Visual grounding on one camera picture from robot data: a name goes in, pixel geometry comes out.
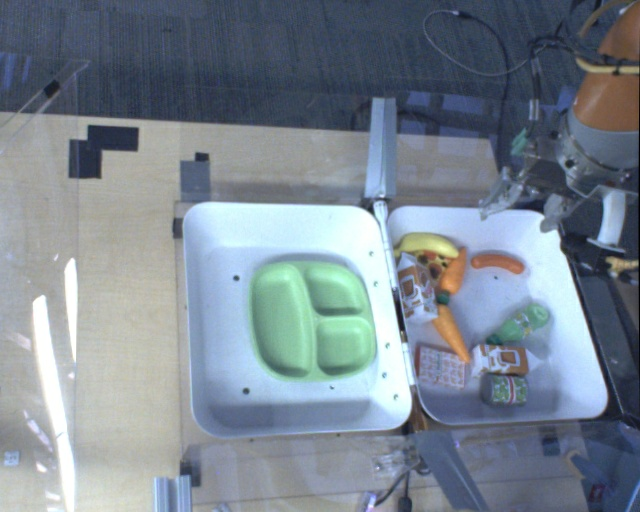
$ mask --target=orange carrot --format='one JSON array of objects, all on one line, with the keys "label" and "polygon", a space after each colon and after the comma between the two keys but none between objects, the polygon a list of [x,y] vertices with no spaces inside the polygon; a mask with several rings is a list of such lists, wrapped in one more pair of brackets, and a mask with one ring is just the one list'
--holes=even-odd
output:
[{"label": "orange carrot", "polygon": [[442,274],[440,289],[450,295],[458,293],[464,279],[464,269],[467,266],[467,248],[460,249],[460,254],[453,260]]},{"label": "orange carrot", "polygon": [[471,356],[469,356],[469,351],[464,344],[464,339],[462,339],[462,334],[460,334],[460,329],[458,329],[458,324],[449,306],[438,304],[438,318],[433,321],[433,326],[460,359],[465,363],[471,362]]},{"label": "orange carrot", "polygon": [[524,272],[524,264],[521,261],[504,254],[478,254],[471,258],[471,266],[473,268],[499,267],[513,274]]}]

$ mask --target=soda can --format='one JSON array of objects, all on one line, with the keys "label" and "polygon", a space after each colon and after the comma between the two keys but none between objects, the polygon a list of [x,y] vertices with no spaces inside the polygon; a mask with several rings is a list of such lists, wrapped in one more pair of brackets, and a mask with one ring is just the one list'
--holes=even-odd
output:
[{"label": "soda can", "polygon": [[482,377],[482,400],[495,406],[524,405],[529,384],[524,377],[486,374]]}]

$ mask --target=green bottle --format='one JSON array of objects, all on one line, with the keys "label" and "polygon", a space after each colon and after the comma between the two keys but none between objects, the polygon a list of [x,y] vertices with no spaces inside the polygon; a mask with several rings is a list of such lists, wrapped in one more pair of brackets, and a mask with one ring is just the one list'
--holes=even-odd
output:
[{"label": "green bottle", "polygon": [[529,304],[507,319],[500,328],[487,338],[489,345],[503,345],[511,341],[521,341],[549,321],[549,311],[540,304]]}]

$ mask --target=yellow banana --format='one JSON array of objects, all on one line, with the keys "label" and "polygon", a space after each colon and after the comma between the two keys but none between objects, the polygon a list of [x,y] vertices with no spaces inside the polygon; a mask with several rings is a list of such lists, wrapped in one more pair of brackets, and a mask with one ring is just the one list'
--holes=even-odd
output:
[{"label": "yellow banana", "polygon": [[400,257],[401,252],[420,252],[432,251],[445,258],[457,258],[460,252],[453,243],[443,236],[433,233],[409,233],[405,235],[400,244],[394,249],[393,254],[396,258]]}]

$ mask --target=divided green plate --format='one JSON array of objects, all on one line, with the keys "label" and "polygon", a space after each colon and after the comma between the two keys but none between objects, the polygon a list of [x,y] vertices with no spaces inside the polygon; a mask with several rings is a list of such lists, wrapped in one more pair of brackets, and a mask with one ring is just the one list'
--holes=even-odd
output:
[{"label": "divided green plate", "polygon": [[376,337],[362,281],[334,263],[296,261],[260,268],[249,300],[262,366],[286,380],[348,377],[371,364]]}]

